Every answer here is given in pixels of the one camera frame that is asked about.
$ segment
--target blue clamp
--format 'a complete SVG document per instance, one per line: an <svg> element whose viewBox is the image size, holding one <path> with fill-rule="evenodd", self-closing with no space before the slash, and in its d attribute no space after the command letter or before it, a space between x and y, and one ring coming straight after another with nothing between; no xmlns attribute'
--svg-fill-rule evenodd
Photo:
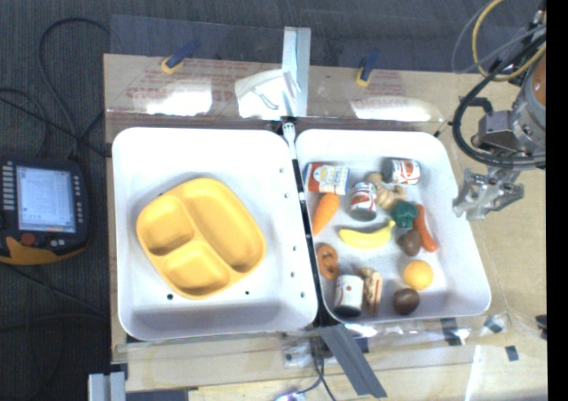
<svg viewBox="0 0 568 401"><path fill-rule="evenodd" d="M373 48L366 58L359 62L359 70L357 72L357 84L362 87L367 87L371 80L371 73L375 68L376 60L379 57L379 51Z"/></svg>
<svg viewBox="0 0 568 401"><path fill-rule="evenodd" d="M162 61L162 70L164 73L171 75L184 65L184 59L190 57L200 48L201 44L197 41L189 42L179 48L171 56Z"/></svg>

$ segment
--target toy donut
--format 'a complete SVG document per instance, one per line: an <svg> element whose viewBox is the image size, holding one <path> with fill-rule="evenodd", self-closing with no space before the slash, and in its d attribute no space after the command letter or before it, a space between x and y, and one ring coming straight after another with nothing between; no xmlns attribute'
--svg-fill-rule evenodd
<svg viewBox="0 0 568 401"><path fill-rule="evenodd" d="M331 281L339 276L339 265L337 265L337 252L329 245L322 245L318 248L319 273Z"/></svg>

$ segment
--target orange carrot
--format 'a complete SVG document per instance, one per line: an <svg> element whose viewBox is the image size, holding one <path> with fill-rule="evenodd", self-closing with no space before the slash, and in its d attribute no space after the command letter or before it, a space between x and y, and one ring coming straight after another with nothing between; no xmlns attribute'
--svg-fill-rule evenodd
<svg viewBox="0 0 568 401"><path fill-rule="evenodd" d="M432 238L426 227L424 206L422 204L416 204L416 208L418 208L418 216L413 221L413 227L420 233L420 241L424 249L429 253L433 253L438 249L438 244Z"/></svg>
<svg viewBox="0 0 568 401"><path fill-rule="evenodd" d="M339 209L339 196L334 193L326 193L319 200L316 213L313 216L312 235L317 235L326 227Z"/></svg>

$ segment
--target display screen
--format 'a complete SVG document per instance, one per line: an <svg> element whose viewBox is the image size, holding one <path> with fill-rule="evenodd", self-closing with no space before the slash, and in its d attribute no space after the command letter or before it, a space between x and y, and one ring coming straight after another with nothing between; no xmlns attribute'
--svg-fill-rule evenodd
<svg viewBox="0 0 568 401"><path fill-rule="evenodd" d="M18 166L16 176L21 231L76 231L70 172Z"/></svg>

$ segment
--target yellow bowl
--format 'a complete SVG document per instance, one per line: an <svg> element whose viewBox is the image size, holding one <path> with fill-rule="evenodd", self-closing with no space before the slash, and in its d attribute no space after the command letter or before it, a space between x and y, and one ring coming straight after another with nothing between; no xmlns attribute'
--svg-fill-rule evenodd
<svg viewBox="0 0 568 401"><path fill-rule="evenodd" d="M187 298L227 289L266 254L254 217L212 178L190 180L157 197L140 212L136 232L156 270Z"/></svg>

